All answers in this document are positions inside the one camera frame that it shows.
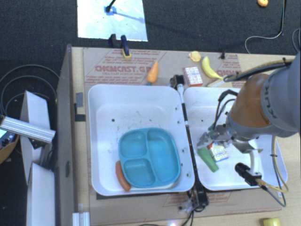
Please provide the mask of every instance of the blue bowl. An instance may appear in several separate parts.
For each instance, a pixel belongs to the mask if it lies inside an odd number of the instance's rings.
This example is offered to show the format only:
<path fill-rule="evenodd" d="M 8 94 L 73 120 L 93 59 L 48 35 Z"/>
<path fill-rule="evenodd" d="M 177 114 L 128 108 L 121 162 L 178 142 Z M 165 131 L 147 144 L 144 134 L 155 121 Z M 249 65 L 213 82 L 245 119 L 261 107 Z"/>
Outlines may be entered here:
<path fill-rule="evenodd" d="M 174 140 L 163 129 L 129 131 L 120 138 L 118 146 L 123 174 L 132 186 L 164 186 L 180 175 L 180 160 Z"/>

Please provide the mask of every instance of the carrot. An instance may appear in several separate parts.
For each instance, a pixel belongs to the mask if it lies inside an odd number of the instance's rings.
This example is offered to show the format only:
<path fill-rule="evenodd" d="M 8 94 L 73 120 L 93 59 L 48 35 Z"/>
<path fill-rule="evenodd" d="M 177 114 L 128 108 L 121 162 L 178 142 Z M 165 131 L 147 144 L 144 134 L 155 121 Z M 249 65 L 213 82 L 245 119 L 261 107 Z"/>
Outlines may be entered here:
<path fill-rule="evenodd" d="M 147 82 L 154 83 L 158 76 L 158 61 L 156 61 L 147 74 Z"/>

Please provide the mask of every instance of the white tray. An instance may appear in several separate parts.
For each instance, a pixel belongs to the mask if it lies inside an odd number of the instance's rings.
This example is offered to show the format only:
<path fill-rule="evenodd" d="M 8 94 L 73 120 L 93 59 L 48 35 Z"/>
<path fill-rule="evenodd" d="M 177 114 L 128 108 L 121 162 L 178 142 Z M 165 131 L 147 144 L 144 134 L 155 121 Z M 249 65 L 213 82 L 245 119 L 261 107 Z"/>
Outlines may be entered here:
<path fill-rule="evenodd" d="M 204 132 L 207 131 L 208 127 L 213 123 L 215 117 L 215 111 L 218 103 L 218 97 L 222 92 L 227 90 L 226 88 L 202 88 L 202 87 L 191 87 L 188 88 L 184 93 L 184 99 L 187 109 L 187 116 L 190 125 L 190 133 L 192 142 L 195 148 L 195 157 L 198 168 L 198 175 L 201 183 L 209 190 L 220 191 L 220 190 L 234 190 L 234 189 L 246 189 L 251 188 L 244 179 L 238 175 L 234 170 L 235 165 L 238 162 L 242 162 L 250 167 L 251 160 L 249 154 L 242 154 L 233 145 L 226 148 L 229 158 L 223 161 L 217 162 L 219 170 L 213 173 L 207 165 L 201 160 L 199 155 L 196 153 L 196 145 L 199 138 Z M 227 96 L 227 99 L 235 98 L 234 96 Z M 226 111 L 230 111 L 232 103 L 228 103 Z M 222 113 L 217 124 L 223 124 L 226 121 L 226 116 Z M 260 136 L 257 140 L 252 140 L 250 144 L 257 149 L 263 149 L 259 153 L 258 163 L 259 172 L 262 174 L 262 179 L 278 186 L 277 179 L 275 177 L 274 168 L 272 164 L 271 154 L 271 138 L 272 136 Z M 276 147 L 277 162 L 283 179 L 287 180 L 287 172 L 285 165 L 277 145 Z"/>
<path fill-rule="evenodd" d="M 95 85 L 88 92 L 93 188 L 102 195 L 185 192 L 194 184 L 182 105 L 170 87 Z M 125 192 L 120 186 L 115 163 L 118 141 L 134 129 L 158 127 L 173 137 L 181 164 L 178 179 L 163 187 L 136 188 Z"/>

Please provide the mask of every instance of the table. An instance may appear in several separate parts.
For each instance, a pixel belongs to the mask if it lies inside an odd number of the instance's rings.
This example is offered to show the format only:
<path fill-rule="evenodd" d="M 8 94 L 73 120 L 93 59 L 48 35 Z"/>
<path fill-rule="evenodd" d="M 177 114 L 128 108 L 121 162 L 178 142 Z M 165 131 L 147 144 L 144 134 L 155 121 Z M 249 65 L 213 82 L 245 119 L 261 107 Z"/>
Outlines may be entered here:
<path fill-rule="evenodd" d="M 71 48 L 72 51 L 72 88 L 73 98 L 76 98 L 78 92 L 83 92 L 84 83 L 84 70 L 83 70 L 83 48 Z M 279 55 L 248 55 L 237 54 L 242 71 L 263 64 L 265 62 L 282 59 L 283 56 Z M 84 107 L 77 108 L 78 114 L 85 114 Z M 74 136 L 76 150 L 76 172 L 74 180 L 76 186 L 74 192 L 77 200 L 75 200 L 75 211 L 77 209 L 77 203 L 80 203 L 79 211 L 89 211 L 89 186 L 88 186 L 88 173 L 87 173 L 87 148 L 86 148 L 86 125 L 85 122 L 74 123 Z M 288 173 L 287 184 L 290 188 L 290 192 L 285 195 L 287 201 L 287 207 L 280 211 L 268 211 L 258 213 L 247 214 L 235 214 L 225 216 L 214 217 L 201 217 L 201 214 L 195 214 L 194 225 L 217 225 L 230 226 L 234 223 L 236 225 L 252 225 L 262 226 L 262 220 L 265 218 L 279 218 L 281 225 L 295 225 L 296 222 L 301 220 L 299 214 L 301 209 L 301 167 L 300 167 L 300 136 L 294 135 L 289 138 L 278 138 L 278 143 L 281 149 L 281 153 L 286 165 Z M 148 222 L 158 225 L 181 225 L 184 219 L 169 220 L 169 221 L 157 221 Z M 121 224 L 128 226 L 137 226 L 142 223 Z"/>

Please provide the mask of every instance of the green object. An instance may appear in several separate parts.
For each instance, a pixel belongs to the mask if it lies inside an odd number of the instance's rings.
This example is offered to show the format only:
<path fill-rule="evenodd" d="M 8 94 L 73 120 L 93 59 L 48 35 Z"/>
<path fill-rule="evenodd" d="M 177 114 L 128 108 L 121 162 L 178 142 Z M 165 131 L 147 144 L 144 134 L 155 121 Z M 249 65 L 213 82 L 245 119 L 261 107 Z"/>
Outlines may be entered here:
<path fill-rule="evenodd" d="M 212 172 L 216 172 L 219 169 L 205 147 L 198 149 L 198 155 L 200 156 L 200 158 L 202 158 L 202 160 L 206 163 L 206 165 L 210 168 Z"/>

